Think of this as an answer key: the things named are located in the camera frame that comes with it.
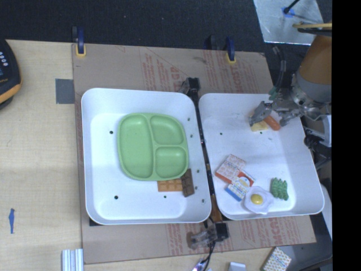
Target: white tray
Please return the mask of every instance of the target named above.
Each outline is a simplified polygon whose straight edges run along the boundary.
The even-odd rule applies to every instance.
[[[310,215],[321,212],[324,207],[311,152],[303,142],[301,120],[292,119],[278,131],[251,131],[248,116],[262,100],[268,102],[268,97],[266,94],[205,94],[199,101],[217,205],[232,220]],[[272,115],[279,119],[275,112]],[[274,177],[286,180],[289,199],[275,199],[266,215],[247,211],[224,190],[228,184],[214,175],[229,154],[246,161],[244,170],[255,177],[254,186],[269,191]]]
[[[101,89],[81,100],[86,209],[103,225],[202,222],[211,211],[203,151],[194,104],[181,93]],[[117,124],[134,112],[170,115],[186,132],[195,193],[158,192],[156,181],[129,178],[121,169]]]

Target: green broccoli toy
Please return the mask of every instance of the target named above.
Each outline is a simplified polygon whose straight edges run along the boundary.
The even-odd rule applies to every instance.
[[[287,201],[287,182],[277,178],[272,179],[271,193],[275,198],[280,198]]]

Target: brown lego brick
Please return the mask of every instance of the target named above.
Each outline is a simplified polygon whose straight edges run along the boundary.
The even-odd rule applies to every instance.
[[[182,180],[183,195],[190,196],[194,194],[195,191],[193,185],[192,170],[187,169],[187,171],[184,173],[182,177],[180,177],[180,179]]]

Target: orange toy piece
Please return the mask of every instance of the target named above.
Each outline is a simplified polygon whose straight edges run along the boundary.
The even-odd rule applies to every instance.
[[[265,117],[264,122],[273,130],[279,130],[281,128],[280,124],[270,115]]]

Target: dark floor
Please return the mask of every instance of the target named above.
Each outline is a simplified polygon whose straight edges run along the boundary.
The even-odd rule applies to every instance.
[[[253,0],[0,2],[0,37],[5,39],[71,42],[72,26],[83,26],[86,43],[202,49],[211,34],[220,48],[232,36],[236,51],[265,53],[272,79],[278,75],[279,61],[273,45],[263,41]],[[316,2],[323,21],[332,20],[332,0]],[[279,47],[287,61],[286,75],[297,70],[308,46]]]

